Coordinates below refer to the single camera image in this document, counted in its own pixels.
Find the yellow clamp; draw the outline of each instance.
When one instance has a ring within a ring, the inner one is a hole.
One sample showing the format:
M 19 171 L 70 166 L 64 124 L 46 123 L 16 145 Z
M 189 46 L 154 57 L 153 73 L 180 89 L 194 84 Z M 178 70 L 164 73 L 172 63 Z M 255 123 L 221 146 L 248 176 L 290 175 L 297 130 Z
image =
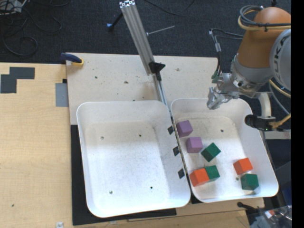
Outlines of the yellow clamp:
M 72 65 L 74 66 L 82 66 L 84 64 L 84 60 L 81 58 L 81 63 L 72 62 Z

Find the black mat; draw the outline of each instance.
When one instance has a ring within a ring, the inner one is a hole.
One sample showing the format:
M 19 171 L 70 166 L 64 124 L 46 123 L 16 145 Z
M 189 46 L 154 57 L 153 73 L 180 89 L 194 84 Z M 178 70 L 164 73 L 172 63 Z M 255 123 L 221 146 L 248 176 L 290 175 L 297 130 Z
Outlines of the black mat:
M 136 214 L 99 218 L 93 215 L 86 204 L 86 190 L 78 126 L 71 125 L 71 154 L 72 154 L 72 220 L 73 225 L 93 224 L 120 219 L 152 218 L 176 215 L 176 209 L 162 209 Z

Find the orange cube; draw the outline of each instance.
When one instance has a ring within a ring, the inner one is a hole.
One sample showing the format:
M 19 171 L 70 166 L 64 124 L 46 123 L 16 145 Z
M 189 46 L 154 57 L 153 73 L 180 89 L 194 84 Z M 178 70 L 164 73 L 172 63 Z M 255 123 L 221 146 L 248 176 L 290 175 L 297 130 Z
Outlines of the orange cube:
M 202 185 L 209 181 L 209 176 L 205 168 L 193 171 L 190 175 L 190 180 L 194 187 Z
M 234 166 L 234 169 L 236 169 L 236 172 L 238 175 L 241 175 L 241 174 L 253 169 L 249 158 L 240 159 L 240 160 L 234 162 L 233 166 Z

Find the green cube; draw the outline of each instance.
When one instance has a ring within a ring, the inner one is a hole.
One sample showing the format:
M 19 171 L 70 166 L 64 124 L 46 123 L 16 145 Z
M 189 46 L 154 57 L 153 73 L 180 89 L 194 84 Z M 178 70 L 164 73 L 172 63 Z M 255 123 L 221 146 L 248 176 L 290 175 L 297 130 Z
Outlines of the green cube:
M 254 190 L 258 187 L 258 179 L 256 174 L 247 173 L 241 177 L 243 190 Z
M 211 143 L 206 149 L 201 152 L 201 155 L 204 156 L 208 162 L 210 162 L 219 153 L 220 149 L 215 145 L 215 143 Z
M 220 177 L 219 171 L 215 165 L 206 166 L 205 169 L 208 174 L 209 181 L 215 181 L 217 178 Z

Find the clamp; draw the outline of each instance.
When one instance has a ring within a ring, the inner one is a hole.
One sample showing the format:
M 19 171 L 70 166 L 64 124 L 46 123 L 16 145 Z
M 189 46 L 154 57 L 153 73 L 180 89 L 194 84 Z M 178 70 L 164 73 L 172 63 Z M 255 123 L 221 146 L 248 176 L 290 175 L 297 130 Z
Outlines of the clamp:
M 82 66 L 84 60 L 69 53 L 61 53 L 60 60 L 71 61 L 74 66 Z

